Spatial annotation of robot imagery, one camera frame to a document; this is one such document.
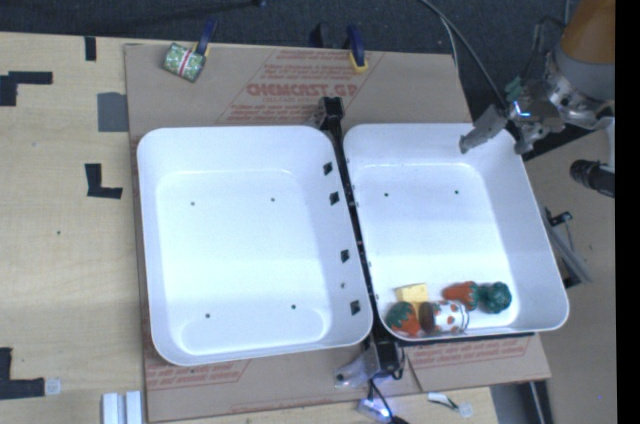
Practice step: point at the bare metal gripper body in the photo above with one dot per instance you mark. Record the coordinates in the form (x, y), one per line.
(542, 107)

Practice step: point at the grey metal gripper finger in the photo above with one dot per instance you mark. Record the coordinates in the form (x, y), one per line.
(529, 141)
(481, 128)

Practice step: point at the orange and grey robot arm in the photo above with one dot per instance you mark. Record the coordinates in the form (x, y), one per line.
(590, 32)

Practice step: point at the brown cardboard board red print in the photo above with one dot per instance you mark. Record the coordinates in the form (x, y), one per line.
(410, 82)

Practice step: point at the white plastic tray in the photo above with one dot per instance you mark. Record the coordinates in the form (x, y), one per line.
(440, 222)
(240, 242)

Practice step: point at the thin black rod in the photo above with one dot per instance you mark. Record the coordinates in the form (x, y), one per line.
(356, 222)

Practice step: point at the green broccoli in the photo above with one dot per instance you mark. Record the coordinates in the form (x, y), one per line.
(495, 297)

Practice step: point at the orange toy strawberry green top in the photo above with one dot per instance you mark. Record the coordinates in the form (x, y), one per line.
(402, 321)
(460, 294)

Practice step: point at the yellow cheese wedge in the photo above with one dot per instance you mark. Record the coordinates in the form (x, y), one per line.
(412, 293)

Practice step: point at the white can red print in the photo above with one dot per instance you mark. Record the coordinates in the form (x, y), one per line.
(450, 317)

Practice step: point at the green patterned can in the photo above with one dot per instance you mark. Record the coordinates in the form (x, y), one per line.
(182, 62)

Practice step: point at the black cylinder on white bracket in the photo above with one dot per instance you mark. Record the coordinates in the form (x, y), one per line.
(592, 177)

